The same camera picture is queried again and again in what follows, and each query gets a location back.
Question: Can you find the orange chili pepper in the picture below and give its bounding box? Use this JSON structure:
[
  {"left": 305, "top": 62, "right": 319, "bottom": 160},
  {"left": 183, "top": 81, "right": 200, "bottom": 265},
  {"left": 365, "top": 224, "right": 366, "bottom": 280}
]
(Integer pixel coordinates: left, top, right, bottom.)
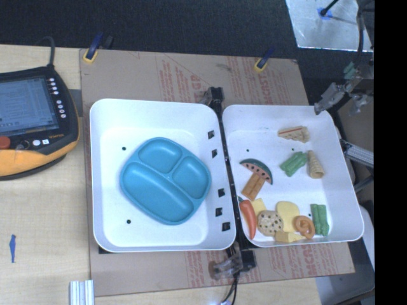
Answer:
[{"left": 237, "top": 196, "right": 258, "bottom": 241}]

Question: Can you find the green asparagus bunch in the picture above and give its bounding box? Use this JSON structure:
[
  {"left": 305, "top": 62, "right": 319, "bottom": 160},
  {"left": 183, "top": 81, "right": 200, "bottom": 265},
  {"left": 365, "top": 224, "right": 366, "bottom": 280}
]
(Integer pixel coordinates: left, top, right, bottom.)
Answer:
[{"left": 310, "top": 203, "right": 331, "bottom": 238}]

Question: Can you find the yellow rounded food piece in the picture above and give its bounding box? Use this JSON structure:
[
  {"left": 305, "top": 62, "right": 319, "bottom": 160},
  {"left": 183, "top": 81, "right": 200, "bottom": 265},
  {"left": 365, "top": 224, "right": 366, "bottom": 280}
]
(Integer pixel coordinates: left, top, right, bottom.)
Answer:
[{"left": 275, "top": 200, "right": 301, "bottom": 233}]

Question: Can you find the orange brown waffle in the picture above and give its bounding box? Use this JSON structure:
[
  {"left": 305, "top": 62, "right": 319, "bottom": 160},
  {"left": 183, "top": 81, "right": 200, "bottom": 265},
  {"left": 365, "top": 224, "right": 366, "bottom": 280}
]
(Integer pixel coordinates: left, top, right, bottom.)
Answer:
[{"left": 240, "top": 173, "right": 265, "bottom": 201}]

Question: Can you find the thin black rod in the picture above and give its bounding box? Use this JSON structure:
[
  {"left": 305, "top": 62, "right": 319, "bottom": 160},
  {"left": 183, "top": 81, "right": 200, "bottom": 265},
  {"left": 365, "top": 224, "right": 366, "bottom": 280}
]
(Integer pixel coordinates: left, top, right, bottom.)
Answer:
[{"left": 214, "top": 105, "right": 244, "bottom": 252}]

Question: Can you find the beige pizza slice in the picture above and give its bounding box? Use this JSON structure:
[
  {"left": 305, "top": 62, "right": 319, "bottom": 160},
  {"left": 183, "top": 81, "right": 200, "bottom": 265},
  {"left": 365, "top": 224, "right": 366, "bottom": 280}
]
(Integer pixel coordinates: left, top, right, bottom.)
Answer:
[{"left": 277, "top": 125, "right": 311, "bottom": 144}]

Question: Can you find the orange pretzel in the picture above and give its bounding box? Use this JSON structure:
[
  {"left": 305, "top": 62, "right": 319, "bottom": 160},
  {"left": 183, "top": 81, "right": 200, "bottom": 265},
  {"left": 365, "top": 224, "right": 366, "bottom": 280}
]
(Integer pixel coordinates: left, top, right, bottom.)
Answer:
[{"left": 293, "top": 215, "right": 316, "bottom": 240}]

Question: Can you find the watermelon slice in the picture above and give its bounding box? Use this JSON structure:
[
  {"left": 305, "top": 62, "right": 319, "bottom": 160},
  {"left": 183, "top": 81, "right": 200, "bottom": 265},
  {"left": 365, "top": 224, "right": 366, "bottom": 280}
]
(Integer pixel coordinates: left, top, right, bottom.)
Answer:
[{"left": 238, "top": 158, "right": 274, "bottom": 186}]

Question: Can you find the green bean bunch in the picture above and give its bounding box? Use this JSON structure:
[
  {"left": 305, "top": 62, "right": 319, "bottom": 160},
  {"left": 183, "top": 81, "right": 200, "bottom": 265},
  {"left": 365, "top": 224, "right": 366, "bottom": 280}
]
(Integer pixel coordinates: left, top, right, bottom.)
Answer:
[{"left": 279, "top": 151, "right": 308, "bottom": 178}]

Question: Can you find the brown cardboard board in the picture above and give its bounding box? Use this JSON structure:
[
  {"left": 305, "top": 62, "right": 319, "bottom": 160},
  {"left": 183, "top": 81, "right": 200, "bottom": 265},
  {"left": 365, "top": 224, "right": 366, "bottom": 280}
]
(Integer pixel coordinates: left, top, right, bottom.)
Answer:
[{"left": 79, "top": 48, "right": 355, "bottom": 298}]

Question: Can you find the white plastic tray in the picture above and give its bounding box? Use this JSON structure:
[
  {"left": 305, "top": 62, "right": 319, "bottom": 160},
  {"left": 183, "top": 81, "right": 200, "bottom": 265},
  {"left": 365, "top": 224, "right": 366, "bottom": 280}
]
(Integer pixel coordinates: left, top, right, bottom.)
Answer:
[
  {"left": 221, "top": 104, "right": 365, "bottom": 248},
  {"left": 89, "top": 98, "right": 237, "bottom": 254}
]

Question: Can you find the yellow cheese wedge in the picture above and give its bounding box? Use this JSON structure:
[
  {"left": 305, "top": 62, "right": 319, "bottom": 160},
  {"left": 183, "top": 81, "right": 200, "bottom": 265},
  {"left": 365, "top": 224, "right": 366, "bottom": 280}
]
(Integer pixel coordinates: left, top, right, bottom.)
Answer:
[{"left": 274, "top": 230, "right": 307, "bottom": 243}]

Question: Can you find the yellow cheese slice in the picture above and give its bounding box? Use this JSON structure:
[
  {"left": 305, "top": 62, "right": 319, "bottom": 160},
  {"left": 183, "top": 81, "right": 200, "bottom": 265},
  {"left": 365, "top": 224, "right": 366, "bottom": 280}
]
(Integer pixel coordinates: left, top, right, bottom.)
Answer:
[{"left": 251, "top": 198, "right": 268, "bottom": 217}]

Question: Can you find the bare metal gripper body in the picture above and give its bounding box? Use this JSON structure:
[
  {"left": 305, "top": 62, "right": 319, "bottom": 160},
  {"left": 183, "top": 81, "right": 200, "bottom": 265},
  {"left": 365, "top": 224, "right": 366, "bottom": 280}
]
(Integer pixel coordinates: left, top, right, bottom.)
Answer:
[{"left": 347, "top": 64, "right": 375, "bottom": 92}]

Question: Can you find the blue divided plate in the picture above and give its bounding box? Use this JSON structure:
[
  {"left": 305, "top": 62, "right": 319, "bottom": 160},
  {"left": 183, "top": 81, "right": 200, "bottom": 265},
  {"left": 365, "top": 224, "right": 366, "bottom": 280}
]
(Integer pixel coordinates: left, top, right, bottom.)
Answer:
[{"left": 119, "top": 137, "right": 212, "bottom": 226}]

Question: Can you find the black block with wires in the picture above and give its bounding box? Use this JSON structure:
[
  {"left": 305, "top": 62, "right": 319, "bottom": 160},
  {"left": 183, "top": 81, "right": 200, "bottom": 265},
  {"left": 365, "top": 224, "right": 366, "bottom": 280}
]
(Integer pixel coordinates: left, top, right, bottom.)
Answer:
[
  {"left": 207, "top": 86, "right": 225, "bottom": 108},
  {"left": 239, "top": 249, "right": 258, "bottom": 271}
]

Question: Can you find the beige ice cream cone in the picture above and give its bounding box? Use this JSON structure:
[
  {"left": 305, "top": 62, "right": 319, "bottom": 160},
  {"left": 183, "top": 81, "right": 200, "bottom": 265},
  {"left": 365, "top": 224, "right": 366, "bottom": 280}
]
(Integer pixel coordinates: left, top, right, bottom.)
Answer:
[{"left": 306, "top": 149, "right": 326, "bottom": 180}]

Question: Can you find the chocolate chip cookie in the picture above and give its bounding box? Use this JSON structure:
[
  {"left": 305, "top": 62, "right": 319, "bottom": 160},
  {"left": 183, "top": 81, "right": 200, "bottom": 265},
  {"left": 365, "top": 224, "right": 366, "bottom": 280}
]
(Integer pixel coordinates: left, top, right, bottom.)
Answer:
[{"left": 256, "top": 210, "right": 285, "bottom": 238}]

